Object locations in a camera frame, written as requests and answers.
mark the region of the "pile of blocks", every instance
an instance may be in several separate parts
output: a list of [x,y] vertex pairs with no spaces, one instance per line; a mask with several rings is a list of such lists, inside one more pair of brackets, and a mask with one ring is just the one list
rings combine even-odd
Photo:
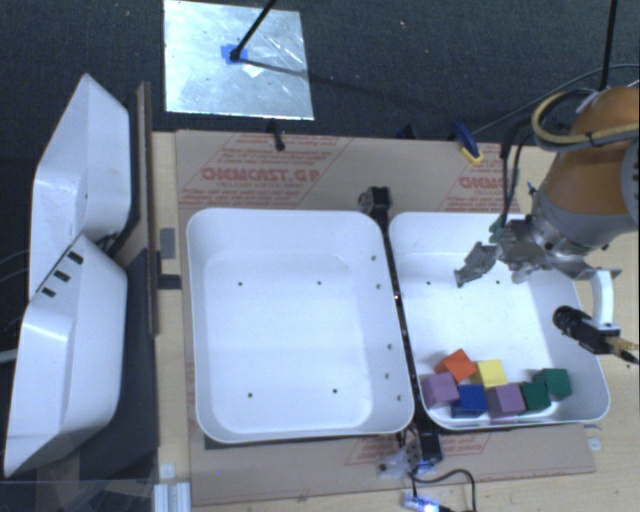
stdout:
[[485,412],[491,418],[504,418],[542,411],[551,400],[571,394],[564,369],[545,368],[531,382],[509,383],[498,359],[474,363],[462,349],[445,357],[435,371],[421,381],[424,403],[428,408],[449,405],[452,418],[477,418]]

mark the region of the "wooden table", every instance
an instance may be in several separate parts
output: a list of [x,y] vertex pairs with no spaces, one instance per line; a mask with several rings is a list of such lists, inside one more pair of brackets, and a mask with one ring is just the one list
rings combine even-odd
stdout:
[[[537,148],[523,152],[520,204],[529,205],[526,181],[540,183],[552,154]],[[175,135],[153,136],[153,180],[156,225],[178,225],[176,201]],[[180,273],[179,257],[163,261],[164,273]],[[593,265],[619,266],[623,274],[615,281],[615,321],[627,339],[638,341],[638,234],[617,239],[607,252],[590,258]],[[578,283],[586,311],[590,311],[590,290]],[[159,335],[156,339],[156,362],[160,408],[159,461],[175,467],[175,479],[189,479],[187,405],[182,335],[182,300],[179,290],[164,290],[159,296]],[[597,472],[576,476],[512,480],[478,485],[480,511],[631,511],[640,509],[640,414],[638,367],[612,356],[601,357],[611,395],[610,411],[585,435],[594,438],[600,448],[594,452]],[[444,485],[421,491],[439,499],[456,511],[470,508],[469,485]],[[398,511],[398,491],[370,492],[309,498],[305,501],[282,500],[194,508],[198,512],[315,512],[339,510],[350,512]]]

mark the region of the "hole in tray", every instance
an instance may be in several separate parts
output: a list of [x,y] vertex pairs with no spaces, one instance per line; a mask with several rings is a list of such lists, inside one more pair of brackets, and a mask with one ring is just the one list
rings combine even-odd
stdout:
[[60,279],[61,281],[64,281],[65,283],[71,279],[71,276],[69,274],[65,274],[64,272],[61,272],[60,270],[56,270],[53,275],[55,277],[57,277],[58,279]]
[[78,265],[82,265],[84,263],[84,258],[80,256],[77,252],[73,252],[73,251],[69,252],[69,254],[67,254],[67,258],[69,258],[74,263],[77,263]]

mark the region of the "cardboard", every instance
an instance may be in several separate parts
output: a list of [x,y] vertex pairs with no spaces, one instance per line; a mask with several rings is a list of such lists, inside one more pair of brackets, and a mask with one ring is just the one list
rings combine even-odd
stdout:
[[[277,152],[270,135],[178,132],[175,140],[194,506],[406,487],[407,481],[377,476],[377,461],[398,450],[395,436],[233,447],[205,440],[194,412],[183,233],[191,216],[202,208],[354,210],[359,195],[371,186],[391,187],[392,214],[408,210],[497,214],[502,209],[498,146],[481,145],[484,161],[472,166],[458,145],[449,142],[291,136],[284,139],[285,151]],[[518,210],[514,201],[512,211]],[[478,239],[483,236],[486,241],[488,231],[478,233]],[[445,460],[433,476],[460,467],[477,481],[595,471],[581,425],[445,434],[441,443]]]

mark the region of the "blue clamp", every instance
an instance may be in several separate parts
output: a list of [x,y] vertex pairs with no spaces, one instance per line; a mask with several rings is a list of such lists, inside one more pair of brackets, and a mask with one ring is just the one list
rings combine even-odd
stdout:
[[249,52],[245,48],[243,48],[240,52],[240,59],[235,61],[231,60],[231,52],[235,49],[235,44],[223,44],[220,47],[220,55],[222,55],[222,58],[227,64],[241,64],[243,60],[249,59]]
[[465,158],[472,164],[482,162],[484,155],[478,149],[478,144],[476,144],[476,139],[471,134],[471,130],[460,121],[454,119],[451,123],[451,131],[453,135],[455,135],[456,140],[462,144],[460,152]]

